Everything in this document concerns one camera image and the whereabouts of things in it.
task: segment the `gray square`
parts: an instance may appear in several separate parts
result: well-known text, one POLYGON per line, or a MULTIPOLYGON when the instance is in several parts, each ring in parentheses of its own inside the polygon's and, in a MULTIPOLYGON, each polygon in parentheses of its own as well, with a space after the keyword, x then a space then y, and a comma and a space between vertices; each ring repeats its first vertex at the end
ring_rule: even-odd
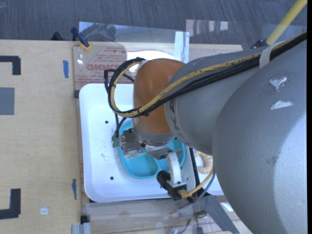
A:
POLYGON ((14 115, 15 88, 0 88, 0 115, 14 115))

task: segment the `yellow pole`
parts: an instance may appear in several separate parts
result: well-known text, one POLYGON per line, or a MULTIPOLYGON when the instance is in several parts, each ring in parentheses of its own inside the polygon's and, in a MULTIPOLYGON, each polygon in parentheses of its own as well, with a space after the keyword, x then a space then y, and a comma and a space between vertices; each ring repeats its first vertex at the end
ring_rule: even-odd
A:
POLYGON ((286 30, 289 24, 295 19, 299 12, 306 6, 308 0, 297 0, 287 14, 284 16, 282 21, 273 30, 270 36, 267 38, 266 43, 271 45, 277 41, 281 34, 286 30))

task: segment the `gray carpet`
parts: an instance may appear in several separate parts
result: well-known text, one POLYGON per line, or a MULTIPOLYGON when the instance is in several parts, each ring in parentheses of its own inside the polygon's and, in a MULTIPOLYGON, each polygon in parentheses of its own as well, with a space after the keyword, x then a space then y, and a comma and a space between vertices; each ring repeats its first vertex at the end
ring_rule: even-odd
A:
MULTIPOLYGON (((191 42, 230 42, 261 34, 258 25, 278 24, 296 0, 0 0, 0 39, 49 40, 58 31, 71 40, 80 21, 186 30, 186 20, 228 21, 231 32, 191 42)), ((307 6, 292 25, 307 25, 307 6)))

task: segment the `wooden table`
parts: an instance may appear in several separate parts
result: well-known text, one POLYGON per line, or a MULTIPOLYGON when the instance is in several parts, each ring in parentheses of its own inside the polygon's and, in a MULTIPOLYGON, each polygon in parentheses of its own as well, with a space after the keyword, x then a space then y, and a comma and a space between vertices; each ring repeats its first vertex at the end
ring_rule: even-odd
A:
MULTIPOLYGON (((6 98, 14 103, 13 113, 0 113, 0 216, 12 217, 0 219, 0 233, 70 233, 71 225, 80 223, 82 150, 74 46, 78 43, 0 40, 0 56, 20 58, 20 75, 12 75, 12 63, 0 62, 0 88, 14 94, 6 98), (17 189, 13 194, 20 191, 20 212, 11 189, 17 189)), ((190 48, 197 57, 211 45, 190 48)), ((225 49, 237 50, 240 46, 225 49)))

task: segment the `white tray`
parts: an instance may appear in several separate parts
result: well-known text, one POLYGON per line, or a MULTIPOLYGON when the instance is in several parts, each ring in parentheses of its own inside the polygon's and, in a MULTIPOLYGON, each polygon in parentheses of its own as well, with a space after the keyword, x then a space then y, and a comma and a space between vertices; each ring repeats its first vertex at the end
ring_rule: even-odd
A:
MULTIPOLYGON (((132 109, 133 85, 118 84, 115 101, 120 110, 132 109)), ((156 178, 134 178, 123 168, 118 149, 112 144, 116 122, 104 84, 85 85, 79 93, 79 105, 84 188, 88 197, 95 202, 167 198, 167 191, 156 178)), ((193 189, 195 178, 189 152, 182 167, 182 179, 193 189)))

